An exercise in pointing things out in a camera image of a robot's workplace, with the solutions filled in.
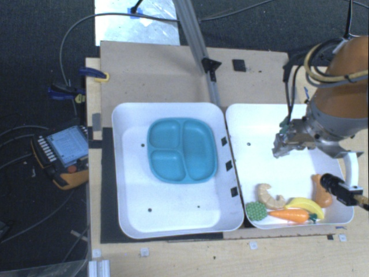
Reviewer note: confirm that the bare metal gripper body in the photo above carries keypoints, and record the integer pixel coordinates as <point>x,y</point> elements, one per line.
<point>302,133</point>

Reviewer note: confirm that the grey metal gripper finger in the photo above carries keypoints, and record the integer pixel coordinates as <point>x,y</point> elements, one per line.
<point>277,150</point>
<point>291,149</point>

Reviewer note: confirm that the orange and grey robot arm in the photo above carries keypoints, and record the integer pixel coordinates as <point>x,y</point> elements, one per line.
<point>343,91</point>

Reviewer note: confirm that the white plastic tray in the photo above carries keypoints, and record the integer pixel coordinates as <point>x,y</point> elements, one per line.
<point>259,160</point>
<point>173,209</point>

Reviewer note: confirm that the beige toy croissant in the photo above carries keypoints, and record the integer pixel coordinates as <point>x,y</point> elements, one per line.
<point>266,196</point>

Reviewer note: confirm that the orange toy sausage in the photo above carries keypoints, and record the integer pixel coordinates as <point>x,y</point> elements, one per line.
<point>320,193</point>

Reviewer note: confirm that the yellow banana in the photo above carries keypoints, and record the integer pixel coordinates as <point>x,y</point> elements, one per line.
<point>307,204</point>

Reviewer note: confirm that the orange carrot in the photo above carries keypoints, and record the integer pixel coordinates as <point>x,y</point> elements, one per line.
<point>291,215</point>

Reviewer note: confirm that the blue divided plate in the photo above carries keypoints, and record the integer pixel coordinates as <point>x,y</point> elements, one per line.
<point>181,151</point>

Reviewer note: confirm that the brown cardboard board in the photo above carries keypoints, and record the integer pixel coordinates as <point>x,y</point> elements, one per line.
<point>161,76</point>

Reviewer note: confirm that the black cylinder on white bracket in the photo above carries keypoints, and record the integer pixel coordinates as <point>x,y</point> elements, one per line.
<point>337,187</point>

